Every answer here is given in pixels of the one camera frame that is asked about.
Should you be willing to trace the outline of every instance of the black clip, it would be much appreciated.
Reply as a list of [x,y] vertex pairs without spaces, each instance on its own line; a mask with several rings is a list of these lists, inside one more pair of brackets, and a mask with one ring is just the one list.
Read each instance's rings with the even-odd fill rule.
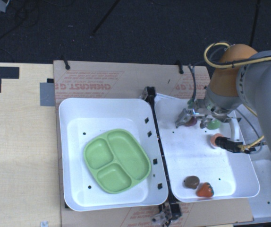
[[64,61],[65,69],[69,70],[70,69],[70,65],[68,64],[68,61],[65,59],[64,55],[61,55],[61,60]]
[[178,68],[179,68],[179,71],[178,71],[178,72],[179,72],[180,74],[184,74],[182,63],[181,63],[179,60],[177,60],[177,62],[175,62],[175,65],[177,65]]

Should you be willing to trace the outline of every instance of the small green object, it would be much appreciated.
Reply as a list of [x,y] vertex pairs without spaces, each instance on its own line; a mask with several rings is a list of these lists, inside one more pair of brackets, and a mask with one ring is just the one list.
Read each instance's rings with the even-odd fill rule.
[[193,103],[194,103],[193,98],[190,98],[190,99],[188,100],[188,102],[187,102],[188,108],[193,108]]
[[97,183],[108,193],[134,187],[151,171],[146,152],[134,136],[123,129],[107,131],[92,139],[85,146],[83,156]]
[[217,119],[213,119],[211,120],[208,125],[207,125],[207,129],[209,130],[216,130],[220,127],[221,122]]

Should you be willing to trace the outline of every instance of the wooden board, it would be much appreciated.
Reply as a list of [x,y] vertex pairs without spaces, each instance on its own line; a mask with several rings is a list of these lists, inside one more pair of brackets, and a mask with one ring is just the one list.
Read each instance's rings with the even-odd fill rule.
[[19,79],[2,79],[0,93],[0,227],[61,226],[55,107],[40,106],[40,82],[51,64],[19,67]]

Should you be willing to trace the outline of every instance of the red toy food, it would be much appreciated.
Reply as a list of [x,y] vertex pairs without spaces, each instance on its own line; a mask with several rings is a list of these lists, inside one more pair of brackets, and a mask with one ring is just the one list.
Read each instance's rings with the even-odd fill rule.
[[196,192],[196,195],[199,197],[210,198],[214,195],[214,191],[210,183],[204,183],[202,187]]

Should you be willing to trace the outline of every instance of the yellow cable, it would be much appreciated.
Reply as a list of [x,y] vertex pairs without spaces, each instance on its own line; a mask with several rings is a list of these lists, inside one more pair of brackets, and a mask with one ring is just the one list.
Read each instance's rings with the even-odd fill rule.
[[[249,106],[245,105],[244,106],[247,108],[247,110],[249,110],[252,114],[254,114],[257,117],[257,113],[255,113]],[[264,138],[264,136],[262,135],[261,137],[259,137],[256,141],[254,141],[253,143],[249,144],[249,145],[241,145],[240,148],[242,151],[244,151],[245,149],[249,149],[251,147],[253,147],[254,145],[258,144],[260,141],[262,141]]]
[[253,63],[259,63],[259,62],[263,62],[263,61],[271,61],[271,57],[266,57],[266,58],[259,58],[259,59],[251,60],[251,61],[245,61],[245,62],[235,62],[233,64],[231,62],[231,64],[229,64],[229,65],[217,65],[217,64],[212,63],[207,57],[207,52],[210,50],[210,48],[213,46],[217,46],[217,45],[225,45],[227,48],[230,47],[230,45],[225,42],[213,43],[213,44],[209,45],[203,53],[203,57],[205,59],[205,62],[208,65],[215,67],[215,68],[225,69],[225,68],[244,66],[244,65],[253,64]]
[[254,114],[256,117],[257,117],[257,113],[255,113],[254,111],[253,111],[253,109],[251,109],[249,106],[247,106],[246,104],[243,104],[246,108],[247,108],[247,110],[249,110],[252,114]]
[[239,147],[241,148],[242,151],[244,151],[245,149],[249,149],[249,148],[253,147],[254,145],[258,144],[260,141],[263,140],[263,138],[264,138],[264,136],[262,135],[260,138],[258,138],[253,143],[251,143],[249,145],[240,145]]

